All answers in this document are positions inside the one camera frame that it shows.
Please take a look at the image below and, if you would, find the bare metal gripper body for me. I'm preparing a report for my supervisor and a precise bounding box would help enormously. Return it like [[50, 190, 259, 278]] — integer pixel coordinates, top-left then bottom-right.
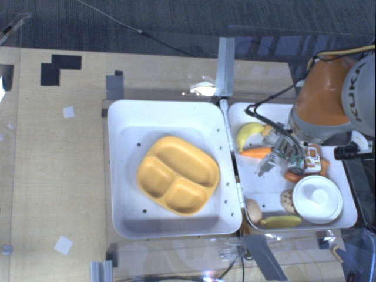
[[270, 127, 306, 166]]

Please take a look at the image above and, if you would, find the orange carrot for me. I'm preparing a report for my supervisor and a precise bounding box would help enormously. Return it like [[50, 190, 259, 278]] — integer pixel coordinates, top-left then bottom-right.
[[239, 147, 273, 159]]

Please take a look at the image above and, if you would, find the orange sausage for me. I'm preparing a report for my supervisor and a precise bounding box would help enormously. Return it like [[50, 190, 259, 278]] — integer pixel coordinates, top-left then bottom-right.
[[283, 170, 303, 184]]

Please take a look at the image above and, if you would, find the white plastic tray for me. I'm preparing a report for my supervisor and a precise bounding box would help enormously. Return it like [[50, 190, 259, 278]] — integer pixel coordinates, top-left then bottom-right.
[[106, 99, 243, 240], [227, 102, 359, 233]]

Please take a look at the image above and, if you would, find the brown and white carton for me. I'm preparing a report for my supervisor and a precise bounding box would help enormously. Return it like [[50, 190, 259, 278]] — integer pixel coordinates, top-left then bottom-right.
[[303, 143, 323, 174]]

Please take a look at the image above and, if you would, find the curved yellow banana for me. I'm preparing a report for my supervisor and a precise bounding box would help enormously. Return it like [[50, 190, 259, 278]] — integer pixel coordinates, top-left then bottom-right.
[[236, 122, 266, 153]]

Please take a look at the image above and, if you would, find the brown speckled biscuit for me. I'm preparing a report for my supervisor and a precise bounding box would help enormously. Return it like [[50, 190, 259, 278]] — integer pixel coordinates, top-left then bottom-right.
[[280, 189, 297, 215]]

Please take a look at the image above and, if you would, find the beige potato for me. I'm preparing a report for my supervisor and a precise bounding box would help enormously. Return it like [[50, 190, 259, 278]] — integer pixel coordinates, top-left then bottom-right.
[[244, 198, 263, 225]]

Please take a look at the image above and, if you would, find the thin black and white rod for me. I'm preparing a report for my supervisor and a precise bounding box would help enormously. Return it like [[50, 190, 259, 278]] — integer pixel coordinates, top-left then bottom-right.
[[218, 98, 245, 209]]

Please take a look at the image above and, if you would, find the straight yellow banana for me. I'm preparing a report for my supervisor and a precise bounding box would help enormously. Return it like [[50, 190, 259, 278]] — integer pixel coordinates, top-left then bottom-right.
[[260, 214, 303, 229]]

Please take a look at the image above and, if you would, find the white bowl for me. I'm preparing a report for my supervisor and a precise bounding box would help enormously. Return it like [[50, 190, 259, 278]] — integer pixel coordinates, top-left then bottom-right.
[[291, 174, 344, 226]]

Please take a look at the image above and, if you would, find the yellow divided plate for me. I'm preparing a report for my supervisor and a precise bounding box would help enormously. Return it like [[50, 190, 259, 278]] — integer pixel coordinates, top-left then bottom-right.
[[135, 135, 221, 217]]

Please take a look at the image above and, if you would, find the black cylinder on white bracket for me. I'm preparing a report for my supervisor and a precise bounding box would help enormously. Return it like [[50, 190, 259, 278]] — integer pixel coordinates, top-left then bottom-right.
[[333, 130, 375, 162]]

